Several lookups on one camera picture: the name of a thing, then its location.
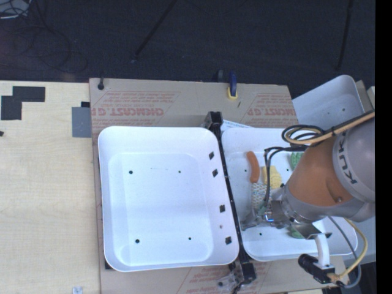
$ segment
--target metal bracket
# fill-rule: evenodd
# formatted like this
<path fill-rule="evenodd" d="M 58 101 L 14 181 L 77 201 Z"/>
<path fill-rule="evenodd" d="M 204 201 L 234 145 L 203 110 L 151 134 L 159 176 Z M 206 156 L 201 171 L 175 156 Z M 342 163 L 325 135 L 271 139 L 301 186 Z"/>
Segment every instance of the metal bracket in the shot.
<path fill-rule="evenodd" d="M 223 124 L 223 117 L 221 112 L 213 112 L 210 111 L 206 118 L 205 118 L 205 123 L 204 127 L 208 130 L 210 130 L 214 135 L 216 136 L 218 140 L 218 145 L 219 145 L 219 152 L 220 152 L 220 157 L 222 159 L 222 166 L 223 166 L 223 171 L 225 175 L 225 180 L 226 180 L 226 187 L 227 187 L 227 192 L 228 196 L 230 199 L 230 204 L 232 206 L 232 213 L 233 213 L 233 218 L 234 218 L 234 223 L 236 227 L 236 233 L 237 233 L 237 238 L 238 238 L 238 243 L 239 243 L 239 262 L 241 264 L 241 270 L 243 272 L 243 277 L 244 277 L 244 284 L 251 283 L 256 279 L 256 271 L 253 266 L 253 263 L 249 261 L 249 256 L 247 252 L 245 251 L 244 248 L 244 243 L 243 243 L 243 238 L 241 236 L 241 228 L 239 226 L 239 221 L 238 221 L 238 215 L 237 215 L 237 210 L 235 207 L 234 203 L 234 198 L 233 198 L 233 193 L 232 193 L 232 187 L 230 185 L 230 181 L 228 178 L 228 173 L 227 173 L 227 166 L 226 166 L 226 160 L 225 160 L 225 154 L 222 146 L 222 132 L 221 132 L 221 125 Z"/>
<path fill-rule="evenodd" d="M 323 233 L 318 228 L 316 228 L 312 223 L 302 223 L 296 224 L 292 223 L 292 227 L 301 234 L 304 239 L 316 239 L 317 235 L 325 234 L 327 238 L 331 236 L 332 233 Z"/>

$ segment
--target sausage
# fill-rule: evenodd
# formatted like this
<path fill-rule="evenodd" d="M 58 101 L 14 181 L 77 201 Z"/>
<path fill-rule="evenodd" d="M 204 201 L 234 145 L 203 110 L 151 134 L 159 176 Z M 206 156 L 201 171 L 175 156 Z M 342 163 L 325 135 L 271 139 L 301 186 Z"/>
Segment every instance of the sausage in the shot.
<path fill-rule="evenodd" d="M 257 157 L 253 151 L 248 151 L 246 157 L 252 169 L 250 181 L 251 183 L 257 183 L 260 177 L 260 166 L 258 165 Z"/>

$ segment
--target white plastic tray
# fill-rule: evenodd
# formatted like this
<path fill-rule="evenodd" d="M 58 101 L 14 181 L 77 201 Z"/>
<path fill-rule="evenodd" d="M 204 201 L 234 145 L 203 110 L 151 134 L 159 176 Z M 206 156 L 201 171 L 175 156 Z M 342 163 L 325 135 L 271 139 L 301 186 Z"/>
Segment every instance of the white plastic tray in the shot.
<path fill-rule="evenodd" d="M 251 210 L 251 166 L 246 158 L 246 152 L 253 151 L 260 166 L 264 166 L 264 149 L 272 146 L 289 146 L 283 141 L 283 129 L 262 128 L 231 128 L 222 135 L 225 160 L 233 192 L 233 198 L 240 221 L 245 220 Z M 280 152 L 274 155 L 271 165 L 274 165 L 282 176 L 282 182 L 289 179 L 292 168 L 289 152 Z M 354 249 L 357 247 L 355 230 L 342 218 L 334 217 L 349 238 Z M 349 245 L 336 226 L 328 219 L 314 222 L 321 232 L 332 232 L 328 238 L 331 255 L 351 254 Z M 307 253 L 317 255 L 317 246 L 314 240 L 296 239 L 291 237 L 287 228 L 252 227 L 241 233 L 246 252 L 258 261 L 270 261 L 289 258 L 298 258 Z"/>
<path fill-rule="evenodd" d="M 108 127 L 98 138 L 104 252 L 118 271 L 223 265 L 239 245 L 215 135 Z"/>
<path fill-rule="evenodd" d="M 293 99 L 298 123 L 329 129 L 364 113 L 354 79 L 338 76 Z"/>

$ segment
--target yellow cable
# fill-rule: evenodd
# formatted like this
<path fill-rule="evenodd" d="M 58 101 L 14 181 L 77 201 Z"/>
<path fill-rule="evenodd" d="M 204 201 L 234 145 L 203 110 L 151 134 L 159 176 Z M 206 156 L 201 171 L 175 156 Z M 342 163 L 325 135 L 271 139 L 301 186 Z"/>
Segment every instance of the yellow cable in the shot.
<path fill-rule="evenodd" d="M 286 132 L 286 134 L 284 136 L 285 136 L 286 140 L 292 144 L 305 145 L 305 144 L 309 144 L 309 143 L 318 143 L 320 141 L 323 141 L 323 140 L 326 140 L 327 138 L 332 137 L 333 135 L 342 133 L 345 130 L 348 130 L 354 126 L 357 126 L 357 125 L 361 124 L 362 122 L 365 122 L 371 118 L 374 118 L 374 115 L 375 115 L 375 111 L 368 113 L 360 118 L 357 118 L 356 120 L 349 122 L 348 124 L 346 124 L 344 126 L 338 127 L 335 130 L 332 130 L 331 132 L 325 133 L 324 135 L 321 135 L 321 136 L 318 136 L 315 138 L 308 138 L 308 139 L 304 139 L 304 140 L 296 140 L 296 139 L 290 138 L 290 136 L 292 134 L 294 134 L 295 132 L 297 132 L 299 130 L 309 130 L 309 131 L 319 133 L 319 134 L 322 133 L 320 130 L 317 130 L 313 127 L 306 127 L 306 126 L 304 126 L 302 128 L 295 127 L 293 129 L 290 129 Z"/>
<path fill-rule="evenodd" d="M 350 220 L 344 218 L 354 229 L 355 231 L 361 235 L 363 239 L 363 250 L 361 254 L 358 256 L 358 258 L 352 263 L 351 266 L 349 266 L 345 271 L 343 271 L 341 274 L 336 274 L 336 273 L 328 273 L 327 276 L 332 280 L 333 283 L 336 283 L 337 281 L 341 280 L 344 276 L 348 275 L 356 266 L 360 264 L 362 261 L 363 257 L 366 255 L 366 252 L 368 251 L 368 240 L 366 239 L 365 235 L 361 232 L 361 230 Z"/>

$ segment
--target blue clamp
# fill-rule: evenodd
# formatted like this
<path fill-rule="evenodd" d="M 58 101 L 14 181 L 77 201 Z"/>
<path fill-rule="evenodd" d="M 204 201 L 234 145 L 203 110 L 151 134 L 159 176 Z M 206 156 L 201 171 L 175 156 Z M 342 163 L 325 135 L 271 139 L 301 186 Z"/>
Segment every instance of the blue clamp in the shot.
<path fill-rule="evenodd" d="M 238 98 L 238 93 L 237 93 L 237 77 L 235 76 L 234 71 L 230 71 L 228 75 L 228 81 L 230 82 L 230 87 L 227 88 L 228 98 L 231 100 L 235 100 Z"/>

